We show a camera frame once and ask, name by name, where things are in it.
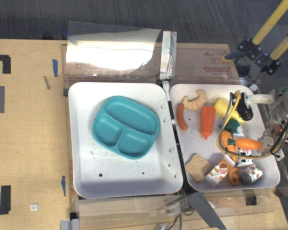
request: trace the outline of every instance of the yellow tube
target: yellow tube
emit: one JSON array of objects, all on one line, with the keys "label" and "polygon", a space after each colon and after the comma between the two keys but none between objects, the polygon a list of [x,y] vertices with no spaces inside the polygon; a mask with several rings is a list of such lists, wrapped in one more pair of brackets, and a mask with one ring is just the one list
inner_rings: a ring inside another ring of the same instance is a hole
[{"label": "yellow tube", "polygon": [[288,49],[288,36],[273,50],[270,57],[273,60],[278,60],[281,55]]},{"label": "yellow tube", "polygon": [[279,6],[274,10],[269,19],[264,23],[262,28],[256,34],[256,36],[252,39],[252,42],[255,45],[259,45],[287,10],[288,0],[282,0]]}]

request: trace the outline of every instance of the teal plate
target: teal plate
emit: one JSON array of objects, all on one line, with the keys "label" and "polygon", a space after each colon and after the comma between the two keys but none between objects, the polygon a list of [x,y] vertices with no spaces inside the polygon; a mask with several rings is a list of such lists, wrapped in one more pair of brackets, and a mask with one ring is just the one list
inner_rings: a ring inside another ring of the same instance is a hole
[{"label": "teal plate", "polygon": [[151,149],[160,121],[147,107],[123,96],[108,98],[94,123],[93,137],[103,147],[128,159],[139,159]]}]

